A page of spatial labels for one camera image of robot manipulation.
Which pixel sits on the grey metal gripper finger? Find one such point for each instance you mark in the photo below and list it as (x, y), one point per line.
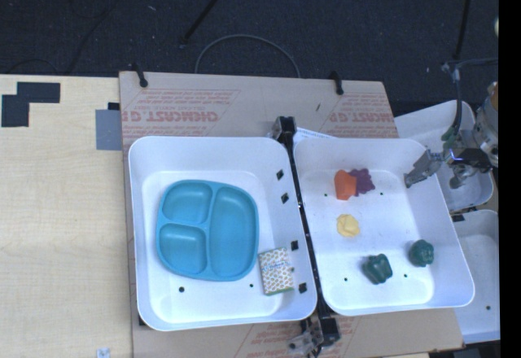
(423, 167)
(460, 176)

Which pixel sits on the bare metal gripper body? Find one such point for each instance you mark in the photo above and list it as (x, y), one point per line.
(472, 156)

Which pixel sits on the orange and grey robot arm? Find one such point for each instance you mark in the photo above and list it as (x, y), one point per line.
(491, 104)

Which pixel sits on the white plastic tray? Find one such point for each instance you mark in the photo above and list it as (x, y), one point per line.
(390, 226)
(423, 124)
(211, 303)
(478, 267)

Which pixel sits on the purple grapes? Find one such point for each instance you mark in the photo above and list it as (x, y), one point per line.
(365, 181)

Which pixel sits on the orange carrot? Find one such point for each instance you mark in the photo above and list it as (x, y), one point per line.
(344, 185)

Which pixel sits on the green broccoli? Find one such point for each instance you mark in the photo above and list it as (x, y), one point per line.
(421, 253)

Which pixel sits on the yellow lumpy toy food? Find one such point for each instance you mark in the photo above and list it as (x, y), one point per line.
(348, 225)

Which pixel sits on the green bell pepper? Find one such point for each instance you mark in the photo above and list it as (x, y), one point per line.
(377, 269)

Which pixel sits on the white paper sheet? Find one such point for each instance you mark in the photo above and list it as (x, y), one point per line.
(313, 133)

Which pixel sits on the thin black rod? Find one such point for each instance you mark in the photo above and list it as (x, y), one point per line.
(304, 222)

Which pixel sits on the yellow patterned carton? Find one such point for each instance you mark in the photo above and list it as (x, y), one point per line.
(277, 271)

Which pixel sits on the brown cardboard board red print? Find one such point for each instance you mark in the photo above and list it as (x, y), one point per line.
(244, 104)

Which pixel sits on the blue divided plate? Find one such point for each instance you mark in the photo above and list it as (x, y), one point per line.
(228, 226)

